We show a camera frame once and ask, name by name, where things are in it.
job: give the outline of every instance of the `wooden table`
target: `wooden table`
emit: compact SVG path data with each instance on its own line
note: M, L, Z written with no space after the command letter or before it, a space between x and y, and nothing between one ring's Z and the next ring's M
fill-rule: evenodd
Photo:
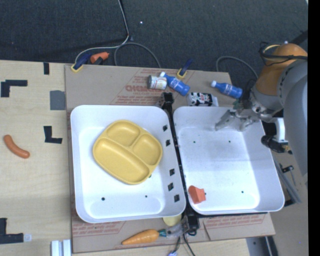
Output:
M27 80L28 86L11 86L0 98L0 137L9 134L30 158L10 152L0 141L0 218L7 218L7 234L31 234L32 241L0 244L0 255L50 255L50 243L71 239L67 114L50 110L50 91L65 91L64 64L0 61L0 81ZM45 143L44 126L62 143ZM246 239L192 243L197 256L248 256ZM158 246L83 253L81 255L167 255L174 246ZM182 244L179 256L191 255Z

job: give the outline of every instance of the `blue bottle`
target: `blue bottle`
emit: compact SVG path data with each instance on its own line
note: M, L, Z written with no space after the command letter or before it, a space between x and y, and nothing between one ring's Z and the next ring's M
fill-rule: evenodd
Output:
M239 99L243 92L241 88L235 87L226 82L219 83L217 81L212 81L211 87L218 88L221 93L231 96L235 99Z
M160 77L165 77L168 86L180 93L182 96L185 96L190 90L189 85L184 84L174 76L167 75L165 72L161 72Z

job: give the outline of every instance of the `cardboard sheet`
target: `cardboard sheet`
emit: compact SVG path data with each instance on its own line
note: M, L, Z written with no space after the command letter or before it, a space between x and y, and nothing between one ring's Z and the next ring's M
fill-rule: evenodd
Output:
M75 208L70 129L71 111L80 105L154 106L159 103L161 94L164 91L147 89L147 79L149 75L159 76L161 71L165 71L169 76L175 76L178 70L85 65L80 72L74 73L71 71L70 65L65 65L73 253L174 245L176 243L176 238L160 237L156 242L149 244L123 246L121 241L138 232L146 229L159 230L167 226L162 218L96 224L86 223L78 217ZM235 99L221 94L215 88L211 88L210 84L213 80L220 83L231 83L228 73L198 70L189 70L183 82L190 86L189 92L210 93L218 98L219 106L231 106ZM173 93L174 110L187 104L186 97L181 96L170 88L167 88L166 92ZM200 218L199 221L200 229L197 234L187 237L191 243L275 234L269 213L217 216Z

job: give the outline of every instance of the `white tray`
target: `white tray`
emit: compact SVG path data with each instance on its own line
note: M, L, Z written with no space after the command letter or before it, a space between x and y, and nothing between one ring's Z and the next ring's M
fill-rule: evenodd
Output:
M92 148L117 120L141 126L162 145L163 155L151 177L128 185L105 172ZM75 206L89 223L162 218L181 214L186 207L175 146L167 114L155 106L82 105L70 116Z
M231 108L179 107L173 115L186 188L204 189L191 207L203 215L273 212L285 202L271 151L262 145L262 123L238 131L239 120L215 131Z

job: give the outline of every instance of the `tin can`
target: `tin can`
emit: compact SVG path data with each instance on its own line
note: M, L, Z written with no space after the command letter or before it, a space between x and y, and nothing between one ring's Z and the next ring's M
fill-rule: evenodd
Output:
M156 77L149 75L147 81L148 89L156 89L156 90L165 90L167 87L167 78L166 77Z

